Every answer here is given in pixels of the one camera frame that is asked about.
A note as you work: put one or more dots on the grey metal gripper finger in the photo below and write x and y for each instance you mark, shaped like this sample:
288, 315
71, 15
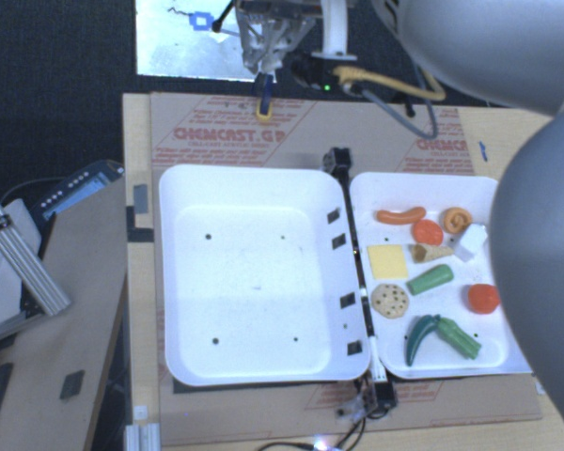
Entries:
251, 40
282, 40

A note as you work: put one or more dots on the blue stick with yellow loop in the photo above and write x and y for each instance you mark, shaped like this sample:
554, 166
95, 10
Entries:
264, 97

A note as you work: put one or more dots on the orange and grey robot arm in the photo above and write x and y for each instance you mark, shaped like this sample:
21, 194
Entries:
489, 26

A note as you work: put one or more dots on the brown cardboard board red print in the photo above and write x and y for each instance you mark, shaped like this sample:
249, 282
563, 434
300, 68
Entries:
225, 129

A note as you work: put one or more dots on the orange sausage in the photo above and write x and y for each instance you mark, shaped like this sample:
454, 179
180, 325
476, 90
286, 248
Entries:
399, 215

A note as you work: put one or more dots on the thin black and white rod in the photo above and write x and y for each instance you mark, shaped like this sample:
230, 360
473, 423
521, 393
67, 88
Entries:
357, 261

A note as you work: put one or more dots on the white plastic tray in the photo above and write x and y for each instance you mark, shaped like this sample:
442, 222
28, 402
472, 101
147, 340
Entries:
432, 346
249, 280

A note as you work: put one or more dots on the red-orange tomato slice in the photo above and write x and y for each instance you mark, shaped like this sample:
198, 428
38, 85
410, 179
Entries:
427, 232

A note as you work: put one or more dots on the yellow cheese slice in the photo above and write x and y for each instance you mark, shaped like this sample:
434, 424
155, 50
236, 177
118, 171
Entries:
387, 261

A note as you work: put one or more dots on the orange spiral bread roll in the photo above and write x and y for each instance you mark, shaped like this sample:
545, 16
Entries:
457, 220

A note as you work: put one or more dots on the beige ice cream cone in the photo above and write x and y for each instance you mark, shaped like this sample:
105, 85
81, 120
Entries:
425, 253

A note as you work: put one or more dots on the white carton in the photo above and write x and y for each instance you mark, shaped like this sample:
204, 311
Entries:
471, 242

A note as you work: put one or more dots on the green cucumber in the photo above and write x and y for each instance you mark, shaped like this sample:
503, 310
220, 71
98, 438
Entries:
430, 279

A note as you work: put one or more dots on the beige chocolate chip biscuit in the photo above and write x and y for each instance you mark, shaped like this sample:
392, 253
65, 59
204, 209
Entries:
389, 301

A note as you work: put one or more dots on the dark green curved pepper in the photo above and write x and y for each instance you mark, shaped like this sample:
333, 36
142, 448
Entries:
418, 338

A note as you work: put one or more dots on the green ridged vegetable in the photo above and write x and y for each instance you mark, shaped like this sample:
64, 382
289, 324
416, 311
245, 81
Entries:
458, 338

